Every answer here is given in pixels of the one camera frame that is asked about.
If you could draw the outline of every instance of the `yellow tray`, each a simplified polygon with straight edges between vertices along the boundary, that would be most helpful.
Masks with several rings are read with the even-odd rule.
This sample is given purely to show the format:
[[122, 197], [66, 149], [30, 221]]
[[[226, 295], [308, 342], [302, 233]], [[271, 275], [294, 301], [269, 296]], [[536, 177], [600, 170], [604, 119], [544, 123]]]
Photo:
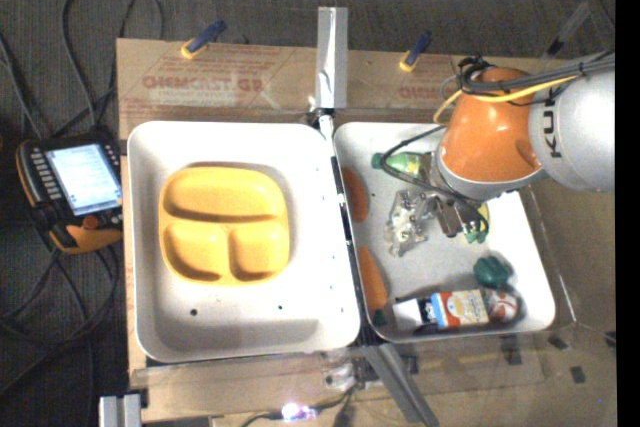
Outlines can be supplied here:
[[158, 221], [165, 263], [189, 281], [258, 283], [289, 262], [285, 199], [278, 184], [259, 171], [181, 169], [162, 187]]

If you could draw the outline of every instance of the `light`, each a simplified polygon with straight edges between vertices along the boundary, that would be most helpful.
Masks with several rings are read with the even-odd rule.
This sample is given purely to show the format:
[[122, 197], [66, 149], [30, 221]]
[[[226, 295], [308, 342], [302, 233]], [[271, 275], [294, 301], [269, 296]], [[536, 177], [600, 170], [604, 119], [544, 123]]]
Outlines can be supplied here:
[[298, 420], [313, 420], [318, 417], [318, 411], [309, 406], [301, 406], [294, 402], [282, 406], [282, 419], [285, 423]]

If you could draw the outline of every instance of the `glue bottle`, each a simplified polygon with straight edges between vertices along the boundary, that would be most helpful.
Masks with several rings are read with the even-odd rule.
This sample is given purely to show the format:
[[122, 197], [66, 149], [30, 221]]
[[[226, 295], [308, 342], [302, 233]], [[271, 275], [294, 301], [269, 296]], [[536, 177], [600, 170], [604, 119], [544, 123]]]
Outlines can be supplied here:
[[[374, 153], [371, 158], [371, 167], [373, 169], [382, 169], [383, 153]], [[422, 164], [422, 155], [419, 153], [396, 153], [386, 160], [389, 167], [408, 174], [414, 178], [424, 178], [424, 165]]]

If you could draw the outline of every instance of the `controller screen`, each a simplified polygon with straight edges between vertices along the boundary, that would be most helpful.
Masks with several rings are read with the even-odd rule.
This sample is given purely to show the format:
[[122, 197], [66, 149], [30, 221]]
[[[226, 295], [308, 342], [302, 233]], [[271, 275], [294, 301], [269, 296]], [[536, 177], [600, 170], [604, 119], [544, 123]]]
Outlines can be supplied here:
[[122, 205], [120, 183], [99, 144], [45, 152], [75, 216]]

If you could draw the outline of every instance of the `blue clamp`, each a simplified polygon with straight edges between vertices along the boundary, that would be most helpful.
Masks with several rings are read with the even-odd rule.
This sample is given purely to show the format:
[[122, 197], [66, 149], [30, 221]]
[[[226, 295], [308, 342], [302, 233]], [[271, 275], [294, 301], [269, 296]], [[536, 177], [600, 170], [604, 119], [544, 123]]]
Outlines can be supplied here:
[[180, 52], [183, 57], [187, 59], [193, 59], [197, 54], [199, 54], [207, 43], [215, 41], [218, 36], [224, 32], [227, 28], [227, 24], [224, 23], [224, 20], [218, 20], [212, 25], [209, 25], [204, 31], [200, 33], [199, 36], [187, 41], [180, 47]]
[[406, 54], [402, 56], [402, 60], [400, 61], [400, 68], [404, 71], [413, 71], [418, 64], [418, 58], [420, 54], [424, 52], [424, 50], [431, 43], [431, 33], [425, 32], [418, 42], [414, 45], [414, 47], [409, 50]]

